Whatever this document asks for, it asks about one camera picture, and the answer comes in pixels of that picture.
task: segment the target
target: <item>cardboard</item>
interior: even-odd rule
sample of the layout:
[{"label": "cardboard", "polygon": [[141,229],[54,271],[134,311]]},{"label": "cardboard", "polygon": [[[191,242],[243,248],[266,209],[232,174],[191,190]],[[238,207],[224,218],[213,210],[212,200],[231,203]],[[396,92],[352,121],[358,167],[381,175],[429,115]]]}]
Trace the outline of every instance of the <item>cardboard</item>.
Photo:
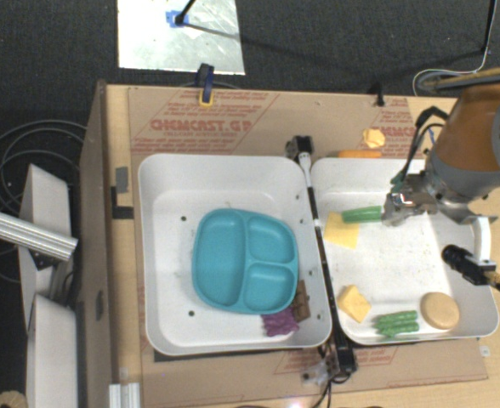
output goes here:
[{"label": "cardboard", "polygon": [[[87,214],[82,210],[82,228],[88,224],[89,239],[99,235],[97,244],[88,243],[83,249],[83,261],[90,266],[81,295],[86,306],[88,406],[105,405],[101,402],[108,394],[107,382],[141,382],[143,406],[149,408],[240,405],[277,398],[285,399],[266,405],[286,406],[288,401],[311,405],[321,388],[304,385],[301,374],[320,359],[316,349],[180,359],[155,353],[148,344],[135,180],[139,162],[154,152],[281,156],[284,144],[296,134],[313,137],[317,159],[339,150],[368,149],[363,139],[366,128],[380,129],[386,136],[379,148],[383,156],[401,158],[418,112],[430,105],[450,110],[454,101],[389,97],[380,108],[370,95],[218,90],[214,106],[203,109],[197,105],[197,95],[196,89],[187,88],[99,88],[86,141],[89,147],[81,163],[88,182],[82,197],[89,210]],[[127,169],[128,187],[119,186],[123,192],[112,193],[119,168]],[[499,202],[492,207],[500,207]],[[102,264],[107,267],[92,268]],[[88,316],[99,289],[108,291],[107,323]],[[494,342],[500,353],[500,329],[498,333],[496,343],[495,335],[486,340]],[[457,406],[456,401],[467,400],[472,406],[488,406],[496,400],[495,388],[500,388],[500,364],[495,359],[487,361],[495,373],[493,385],[478,382],[487,373],[479,343],[473,339],[363,348],[356,355],[360,370],[333,390],[344,393],[342,405],[367,406],[376,401],[398,406],[404,400],[407,406]],[[433,387],[420,389],[460,382],[465,383],[452,390],[441,387],[446,394],[463,394],[463,399],[456,396],[452,401],[435,400]],[[418,387],[410,393],[402,389],[412,386]],[[390,390],[348,394],[378,388]],[[484,397],[477,396],[478,389]],[[312,399],[301,399],[311,395]]]}]

